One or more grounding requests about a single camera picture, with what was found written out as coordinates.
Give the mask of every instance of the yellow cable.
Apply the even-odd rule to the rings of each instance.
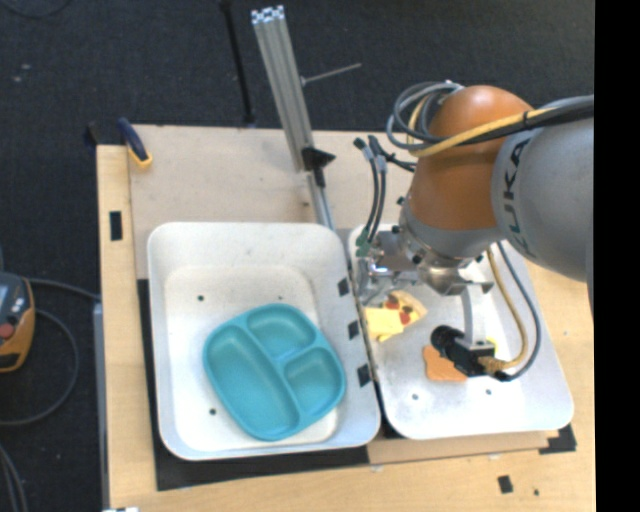
[[[520,353],[511,361],[503,361],[502,359],[498,359],[496,357],[491,357],[491,356],[478,358],[478,362],[485,367],[485,369],[487,370],[487,373],[494,374],[497,371],[506,370],[507,368],[513,368],[514,366],[517,366],[518,364],[520,364],[522,360],[525,358],[525,356],[527,355],[529,341],[527,338],[527,331],[524,327],[522,318],[520,317],[518,310],[516,309],[515,304],[511,299],[511,296],[506,290],[504,281],[502,280],[502,276],[500,275],[500,271],[498,269],[498,265],[496,264],[496,260],[493,255],[493,252],[491,251],[491,248],[487,250],[487,255],[489,256],[489,265],[491,266],[491,271],[493,272],[493,275],[496,279],[496,283],[498,284],[500,293],[502,293],[502,296],[507,302],[507,306],[509,307],[511,314],[513,315],[513,318],[516,321],[516,324],[518,326],[518,331],[520,331],[520,337],[522,339],[522,347],[520,348]]]
[[[527,114],[527,119],[533,119],[535,117],[538,117],[546,112],[549,112],[551,110],[555,110],[557,107],[554,108],[541,108],[538,110],[529,110],[526,114]],[[413,114],[411,115],[411,118],[417,119],[417,113],[416,110],[414,110]],[[466,142],[470,139],[473,139],[475,137],[478,137],[480,135],[484,135],[487,132],[491,132],[493,130],[497,130],[500,128],[505,128],[508,126],[512,126],[512,125],[516,125],[518,123],[520,123],[522,121],[522,116],[523,114],[514,114],[512,116],[507,116],[507,117],[503,117],[502,119],[497,119],[496,121],[491,121],[489,123],[485,123],[485,124],[481,124],[480,126],[476,126],[475,128],[472,128],[470,130],[466,130],[464,132],[458,133],[457,135],[452,135],[451,137],[443,140],[442,142],[438,142],[437,144],[434,144],[433,146],[429,146],[426,149],[419,149],[419,150],[414,150],[414,151],[409,151],[409,153],[412,156],[415,157],[421,157],[421,156],[429,156],[429,155],[435,155],[436,153],[439,153],[440,151],[444,151],[445,149],[449,149],[451,147],[454,146],[458,146],[459,144],[462,144],[463,142]]]

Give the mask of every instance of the cable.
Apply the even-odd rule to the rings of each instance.
[[[434,155],[445,149],[476,144],[493,140],[513,133],[543,126],[585,119],[594,115],[594,96],[569,98],[563,104],[554,107],[530,110],[508,116],[451,137],[438,137],[428,130],[428,124],[436,112],[436,106],[447,95],[462,89],[463,86],[451,82],[426,82],[409,87],[396,99],[393,113],[386,124],[389,140],[397,147],[407,149],[415,157]],[[403,112],[417,102],[408,123],[402,118]],[[399,127],[407,135],[407,142],[397,139],[393,133]]]
[[[371,243],[378,232],[378,227],[380,226],[380,221],[382,219],[382,212],[384,210],[384,201],[387,190],[387,162],[380,151],[382,148],[380,148],[380,145],[377,143],[377,139],[373,135],[369,136],[369,147],[375,155],[376,170],[380,174],[380,197],[378,198],[376,216],[373,221],[373,226],[371,226],[371,232],[369,233],[368,239],[368,242]]]
[[[2,443],[0,443],[0,463],[2,463],[2,472],[4,473],[7,489],[9,490],[11,508],[14,512],[28,512],[29,507],[27,506],[27,497],[25,496],[24,487],[22,486],[22,479],[13,460],[11,460],[11,457],[2,446]]]
[[[369,218],[367,219],[367,223],[364,226],[364,229],[367,231],[367,233],[371,233],[371,226],[373,225],[373,220],[376,217],[376,212],[378,211],[378,205],[380,201],[380,182],[378,180],[378,170],[376,169],[376,163],[373,158],[369,160],[369,165],[371,166],[371,174],[373,175],[373,203],[371,204]]]
[[[404,169],[405,171],[409,171],[409,172],[415,172],[416,170],[416,164],[415,162],[406,162],[404,160],[398,160],[396,158],[396,154],[395,153],[387,153],[382,146],[380,145],[380,142],[378,141],[377,137],[373,136],[373,135],[369,135],[369,140],[371,141],[371,144],[375,144],[378,148],[378,152],[379,154],[381,154],[382,156],[384,156],[384,159],[387,162],[390,162],[392,164],[397,165],[398,167]]]
[[[76,286],[67,285],[65,283],[60,283],[57,281],[52,281],[49,279],[28,279],[31,284],[42,285],[42,286],[51,286],[55,288],[60,288],[62,290],[69,291],[71,293],[76,293],[85,298],[89,298],[92,300],[100,300],[100,296],[94,293],[83,290],[82,288],[78,288]],[[76,385],[78,380],[78,375],[80,373],[80,353],[78,350],[78,343],[75,339],[75,336],[71,333],[71,331],[67,328],[67,326],[62,323],[60,319],[56,316],[48,313],[46,311],[36,309],[36,314],[40,315],[42,318],[48,320],[55,324],[65,335],[66,339],[69,341],[71,345],[73,356],[74,356],[74,367],[71,374],[71,379],[65,388],[63,394],[49,407],[45,410],[34,414],[32,416],[28,416],[26,418],[21,418],[17,420],[0,420],[0,428],[12,428],[12,427],[22,427],[25,425],[30,425],[36,423],[38,421],[43,420],[44,418],[50,416],[55,411],[57,411],[69,398],[73,388]],[[24,488],[22,486],[22,480],[18,471],[11,460],[11,457],[4,449],[2,444],[0,444],[0,463],[2,464],[2,471],[4,473],[5,481],[7,484],[9,499],[11,501],[11,507],[14,512],[28,512],[27,500],[24,492]]]
[[[476,144],[525,130],[584,119],[593,113],[593,97],[591,96],[590,98],[592,99],[584,100],[584,102],[581,101],[576,105],[529,110],[522,114],[515,114],[498,119],[497,121],[492,121],[453,135],[427,148],[410,151],[410,153],[419,158],[421,156],[434,155],[454,146]]]
[[[25,18],[29,18],[32,20],[39,20],[41,18],[45,18],[47,16],[57,14],[58,12],[65,9],[71,2],[72,0],[63,0],[61,2],[58,2],[58,5],[49,7],[49,10],[38,12],[38,7],[39,7],[38,4],[42,2],[36,2],[35,9],[33,9],[33,6],[32,6],[32,11],[29,11],[28,7],[26,9],[24,8],[24,2],[18,2],[18,1],[12,1],[12,0],[0,0],[0,3],[4,5],[11,12],[14,12],[15,14],[19,14],[20,16],[23,16]]]
[[[22,427],[46,418],[47,416],[55,412],[67,400],[67,398],[71,394],[71,391],[73,390],[76,384],[76,381],[78,380],[78,374],[80,373],[80,354],[78,351],[78,343],[76,342],[75,337],[73,336],[71,331],[67,328],[67,326],[64,325],[62,321],[60,321],[57,317],[53,316],[51,313],[47,313],[46,311],[42,311],[42,310],[36,310],[36,314],[54,323],[65,334],[67,340],[69,341],[69,344],[71,345],[71,348],[73,350],[73,357],[74,357],[74,367],[71,374],[71,380],[69,381],[69,384],[67,385],[67,388],[65,389],[62,396],[58,398],[58,400],[56,400],[52,405],[50,405],[44,411],[34,414],[32,416],[28,416],[26,418],[17,419],[17,420],[0,419],[0,427]]]
[[[100,302],[101,300],[99,294],[84,290],[82,288],[78,288],[77,286],[72,286],[70,284],[60,283],[58,281],[53,281],[51,279],[41,279],[41,278],[31,278],[31,277],[27,277],[25,279],[27,279],[27,281],[29,281],[29,284],[32,284],[32,285],[59,288],[61,290],[66,290],[68,292],[75,293],[82,297],[86,297],[88,299],[92,299],[98,302]]]
[[[493,272],[493,276],[495,277],[496,283],[498,284],[498,288],[500,289],[500,293],[504,297],[507,302],[507,306],[509,307],[509,311],[511,311],[511,315],[518,326],[518,331],[520,332],[520,339],[522,340],[520,353],[513,358],[511,361],[504,361],[502,359],[498,359],[493,356],[483,356],[478,358],[478,362],[485,367],[485,370],[490,375],[495,374],[498,371],[506,370],[508,368],[513,368],[514,366],[519,365],[522,360],[527,355],[529,341],[527,338],[527,330],[524,327],[524,322],[518,313],[518,309],[513,303],[513,299],[502,280],[502,276],[500,275],[500,269],[498,269],[498,265],[496,264],[495,256],[493,255],[493,251],[491,248],[487,249],[487,256],[489,257],[489,265],[491,266],[491,271]]]
[[[356,240],[356,245],[358,247],[357,254],[359,256],[362,256],[369,251],[369,233],[371,232],[371,226],[375,220],[376,212],[378,209],[380,184],[378,181],[378,170],[375,164],[375,157],[373,155],[373,152],[371,151],[371,148],[369,148],[369,146],[367,146],[367,144],[359,137],[353,141],[353,145],[360,151],[362,151],[365,160],[371,167],[371,173],[373,174],[373,203],[371,204],[371,210],[369,212],[367,223],[365,224],[364,228],[362,228],[362,231],[360,232],[360,235]]]
[[[525,289],[524,285],[522,284],[522,281],[518,277],[517,272],[513,268],[513,264],[511,263],[511,260],[507,256],[507,253],[506,253],[506,251],[504,249],[504,246],[502,245],[501,242],[498,242],[497,245],[498,245],[498,249],[500,250],[500,254],[502,255],[502,259],[504,260],[505,264],[507,265],[507,268],[509,269],[509,272],[510,272],[511,276],[513,277],[514,282],[518,286],[518,289],[520,290],[520,293],[522,294],[522,297],[526,301],[527,306],[529,307],[529,310],[531,311],[531,316],[533,317],[533,322],[535,324],[535,331],[536,331],[536,336],[535,336],[535,341],[534,341],[534,344],[533,344],[533,349],[531,351],[531,354],[529,355],[529,359],[527,359],[527,361],[524,364],[524,366],[522,366],[518,371],[516,371],[513,374],[508,374],[508,373],[506,373],[504,371],[498,371],[498,372],[496,372],[494,374],[494,377],[496,377],[498,380],[500,380],[502,382],[511,382],[512,380],[515,380],[515,379],[521,377],[529,368],[531,368],[531,365],[533,364],[533,362],[535,361],[536,357],[538,356],[538,352],[540,351],[540,345],[541,345],[541,341],[542,341],[542,326],[541,326],[541,322],[540,322],[540,317],[538,316],[538,312],[537,312],[537,310],[536,310],[536,308],[535,308],[535,306],[533,304],[533,301],[531,300],[531,297],[529,296],[529,294],[527,293],[527,290]]]

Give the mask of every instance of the black wire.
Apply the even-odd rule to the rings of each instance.
[[[22,479],[20,478],[20,474],[18,473],[13,460],[11,460],[11,457],[2,446],[2,443],[0,443],[0,459],[2,462],[2,470],[5,476],[5,480],[7,481],[7,489],[9,489],[9,498],[11,499],[11,506],[13,510],[15,512],[20,512],[20,508],[18,508],[17,502],[17,498],[19,498],[22,512],[28,512],[29,507],[27,506],[27,497],[24,494]]]
[[[468,139],[462,142],[460,145],[466,146],[469,144],[477,144],[478,142],[499,139],[500,137],[506,137],[507,135],[512,135],[514,133],[519,133],[526,130],[533,130],[535,128],[542,128],[546,126],[555,126],[558,124],[569,123],[572,121],[579,121],[581,119],[593,117],[594,104],[592,100],[589,101],[588,99],[585,99],[584,101],[576,104],[565,105],[557,107],[548,112],[543,112],[542,114],[539,114],[534,118],[528,118],[526,114],[527,112],[523,113],[522,121],[520,121],[519,123],[515,123],[510,126],[504,126],[502,128],[496,128],[495,130],[491,130],[477,137]]]
[[[42,311],[42,310],[36,310],[36,314],[54,323],[65,334],[67,340],[69,341],[69,344],[71,345],[71,348],[73,350],[73,356],[74,356],[74,367],[73,367],[73,372],[71,374],[71,380],[69,381],[69,384],[67,385],[67,388],[65,389],[62,396],[58,398],[58,400],[56,400],[51,406],[49,406],[44,411],[38,414],[34,414],[33,416],[28,416],[26,418],[17,419],[17,420],[0,419],[0,427],[21,427],[25,425],[30,425],[32,423],[40,421],[45,417],[49,416],[50,414],[55,412],[67,400],[67,398],[71,394],[71,391],[73,390],[76,384],[76,381],[78,380],[78,374],[80,373],[80,354],[78,351],[78,344],[76,342],[75,337],[73,336],[71,331],[67,328],[67,326],[63,324],[62,321],[60,321],[57,317],[53,316],[51,313],[47,313],[46,311]]]
[[[391,154],[387,153],[384,150],[384,148],[380,145],[380,141],[378,140],[378,138],[375,137],[374,135],[369,135],[369,140],[371,141],[372,149],[373,147],[375,147],[378,154],[382,155],[387,162],[391,162],[392,164],[395,164],[406,171],[415,172],[415,167],[416,167],[415,163],[398,160],[396,158],[395,153],[391,153]]]
[[[77,295],[86,297],[91,300],[95,300],[98,302],[100,302],[101,300],[99,294],[84,290],[82,288],[78,288],[77,286],[72,286],[70,284],[60,283],[58,281],[53,281],[51,279],[41,279],[41,278],[31,278],[31,277],[27,277],[25,279],[27,279],[27,281],[29,281],[29,283],[32,285],[59,288],[61,290],[66,290],[68,292],[75,293]]]
[[[442,142],[443,140],[445,140],[446,137],[438,137],[436,135],[429,133],[428,131],[419,132],[419,131],[413,130],[409,128],[409,125],[407,125],[407,123],[405,123],[404,120],[402,119],[402,111],[409,106],[409,105],[403,106],[402,104],[415,93],[421,91],[422,89],[426,89],[427,87],[431,87],[433,85],[437,85],[437,82],[425,82],[422,84],[417,84],[412,87],[409,87],[408,89],[405,89],[403,92],[400,93],[400,95],[396,99],[393,105],[392,115],[395,123],[402,129],[404,133],[407,133],[416,139],[429,142],[432,144],[436,144],[438,142]],[[433,91],[430,94],[441,95],[441,94],[444,94],[445,91],[448,93],[451,93],[459,88],[460,86],[458,84],[448,84],[448,83],[442,82],[442,88],[437,91]]]
[[[517,379],[518,377],[521,377],[529,368],[531,368],[531,365],[535,361],[538,355],[538,352],[540,350],[540,344],[541,344],[541,338],[542,338],[542,327],[540,325],[540,317],[538,316],[538,312],[536,311],[533,301],[531,300],[531,297],[529,296],[529,294],[527,293],[527,290],[522,284],[522,281],[518,277],[517,272],[513,268],[513,265],[511,264],[511,260],[507,256],[504,246],[500,242],[498,242],[497,245],[498,245],[498,249],[500,249],[500,254],[502,254],[502,259],[504,259],[504,262],[506,263],[507,268],[511,273],[511,276],[513,277],[513,280],[518,286],[518,289],[520,290],[520,293],[524,297],[524,300],[527,302],[527,306],[529,306],[529,310],[531,311],[531,315],[533,316],[533,321],[535,323],[535,329],[536,329],[536,338],[533,345],[533,350],[531,351],[531,355],[529,356],[529,359],[524,364],[524,366],[522,366],[518,371],[516,371],[513,374],[508,374],[504,371],[499,371],[499,372],[496,372],[495,374],[498,380],[501,380],[503,382],[511,382],[512,380]]]
[[[24,18],[29,18],[32,20],[39,20],[42,18],[46,18],[47,16],[52,16],[54,14],[59,13],[60,11],[62,11],[63,9],[66,9],[67,6],[72,2],[72,0],[66,0],[66,2],[55,6],[53,9],[50,9],[48,11],[45,12],[40,12],[40,13],[31,13],[28,12],[26,10],[21,10],[19,9],[17,6],[13,5],[12,2],[9,2],[7,0],[0,0],[0,4],[4,5],[8,10],[10,10],[11,12],[14,12],[15,14],[19,14],[20,16],[23,16]]]
[[[428,122],[430,117],[435,113],[434,105],[436,102],[445,94],[442,90],[434,91],[429,94],[429,97],[425,104],[422,107],[420,112],[420,116],[418,118],[418,126],[420,131],[411,129],[402,119],[402,111],[405,110],[409,105],[403,105],[403,102],[410,98],[413,94],[419,92],[423,88],[427,87],[428,84],[418,84],[416,86],[410,87],[400,93],[396,102],[393,106],[393,114],[392,117],[394,122],[400,127],[400,129],[414,137],[415,139],[424,141],[425,145],[416,144],[414,149],[425,149],[429,147],[431,144],[437,144],[442,142],[449,137],[438,137],[433,135],[428,130]],[[507,135],[512,135],[514,133],[533,130],[534,128],[541,128],[544,126],[553,126],[557,124],[568,123],[572,121],[578,121],[580,119],[585,119],[588,117],[593,117],[595,111],[594,106],[594,96],[581,96],[577,98],[571,98],[569,103],[564,105],[559,105],[557,107],[551,108],[548,112],[543,112],[541,114],[536,115],[533,118],[527,117],[527,112],[523,113],[522,119],[520,122],[513,123],[509,126],[503,126],[500,128],[496,128],[494,130],[485,132],[477,137],[473,137],[467,139],[461,143],[459,146],[466,146],[470,144],[477,144],[479,142],[486,142],[493,139],[498,139],[501,137],[505,137]]]
[[[367,219],[367,224],[364,229],[367,230],[368,233],[371,231],[371,225],[373,224],[373,220],[376,217],[376,212],[379,208],[379,197],[380,197],[380,184],[378,182],[378,170],[376,169],[376,164],[373,160],[369,160],[369,164],[371,165],[371,173],[373,174],[373,203],[371,204],[371,211],[369,212],[369,218]]]
[[[376,236],[378,231],[378,226],[380,225],[380,220],[382,219],[382,210],[384,209],[384,196],[387,188],[387,173],[380,173],[380,200],[378,202],[378,210],[376,211],[376,218],[373,222],[373,227],[371,228],[371,233],[369,234],[369,243],[373,242],[373,238]]]

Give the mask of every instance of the black floor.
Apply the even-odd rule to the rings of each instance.
[[[259,127],[278,127],[249,23],[232,3]],[[284,4],[315,130],[382,130],[393,100],[421,81],[509,89],[534,106],[594,90],[595,0],[293,0]],[[19,14],[16,9],[34,16]],[[44,17],[47,10],[54,13]],[[241,126],[244,109],[217,1],[2,0],[0,3],[0,246],[4,269],[99,291],[96,181],[83,142],[95,122]],[[101,509],[92,303],[34,287],[80,345],[80,374],[54,415],[1,428],[30,510]],[[0,374],[0,418],[46,408],[71,375],[65,338],[39,320],[18,372]],[[0,477],[0,511],[11,510]]]

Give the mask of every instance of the orange device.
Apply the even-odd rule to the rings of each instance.
[[[31,286],[15,274],[0,272],[0,373],[24,363],[35,327]]]

